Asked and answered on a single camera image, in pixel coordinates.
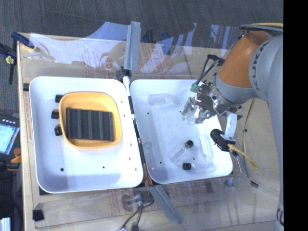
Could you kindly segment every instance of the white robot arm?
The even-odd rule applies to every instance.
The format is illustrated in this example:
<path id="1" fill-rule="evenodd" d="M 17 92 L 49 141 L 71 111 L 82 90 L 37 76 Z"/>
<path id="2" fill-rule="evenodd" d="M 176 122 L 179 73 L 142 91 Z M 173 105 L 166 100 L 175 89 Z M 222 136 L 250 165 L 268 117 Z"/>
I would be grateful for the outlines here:
<path id="1" fill-rule="evenodd" d="M 198 112 L 196 123 L 216 114 L 234 117 L 241 104 L 260 98 L 269 105 L 271 125 L 280 167 L 280 202 L 276 230 L 284 230 L 283 222 L 283 116 L 282 116 L 282 26 L 242 25 L 243 35 L 229 51 L 226 59 L 208 55 L 214 63 L 192 86 L 182 119 Z"/>

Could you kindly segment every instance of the clear plastic vial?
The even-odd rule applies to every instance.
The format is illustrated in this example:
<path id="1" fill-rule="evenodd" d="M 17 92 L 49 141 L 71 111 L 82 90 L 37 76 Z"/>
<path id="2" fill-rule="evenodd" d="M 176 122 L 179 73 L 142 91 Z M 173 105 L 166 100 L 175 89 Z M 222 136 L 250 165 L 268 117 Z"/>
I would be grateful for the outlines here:
<path id="1" fill-rule="evenodd" d="M 148 96 L 149 105 L 162 105 L 172 101 L 172 95 L 169 93 L 152 94 Z"/>
<path id="2" fill-rule="evenodd" d="M 193 162 L 183 163 L 182 168 L 184 170 L 191 170 L 192 173 L 213 173 L 216 170 L 216 166 L 209 162 Z"/>
<path id="3" fill-rule="evenodd" d="M 173 164 L 177 165 L 192 147 L 193 147 L 193 142 L 191 140 L 186 141 L 183 147 L 177 148 L 175 150 L 175 152 L 170 157 L 170 161 Z"/>

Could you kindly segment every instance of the black cap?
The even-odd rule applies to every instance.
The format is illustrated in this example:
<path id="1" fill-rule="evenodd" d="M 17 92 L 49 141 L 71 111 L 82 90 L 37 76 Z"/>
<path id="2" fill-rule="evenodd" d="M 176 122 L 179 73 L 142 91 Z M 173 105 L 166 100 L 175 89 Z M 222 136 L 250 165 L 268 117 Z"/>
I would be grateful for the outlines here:
<path id="1" fill-rule="evenodd" d="M 183 163 L 182 168 L 184 170 L 190 170 L 192 168 L 192 165 L 190 163 Z"/>
<path id="2" fill-rule="evenodd" d="M 189 148 L 193 147 L 193 142 L 191 140 L 186 141 L 185 145 L 187 145 Z"/>

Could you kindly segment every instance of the gray floor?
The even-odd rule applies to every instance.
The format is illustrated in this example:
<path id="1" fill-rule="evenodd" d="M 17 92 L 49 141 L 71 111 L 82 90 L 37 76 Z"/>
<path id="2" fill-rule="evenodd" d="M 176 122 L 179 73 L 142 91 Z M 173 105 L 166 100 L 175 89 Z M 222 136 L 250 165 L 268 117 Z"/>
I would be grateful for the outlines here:
<path id="1" fill-rule="evenodd" d="M 0 42 L 13 44 L 11 33 L 27 32 L 73 37 L 115 39 L 115 34 L 94 34 L 105 22 L 141 23 L 141 36 L 153 31 L 153 41 L 167 32 L 177 38 L 197 25 L 192 46 L 228 48 L 214 40 L 213 25 L 232 28 L 242 24 L 283 23 L 283 0 L 0 0 Z M 17 79 L 9 85 L 9 68 L 0 59 L 0 114 L 18 113 Z M 0 179 L 12 176 L 0 172 Z M 0 181 L 0 215 L 12 214 L 13 178 Z"/>

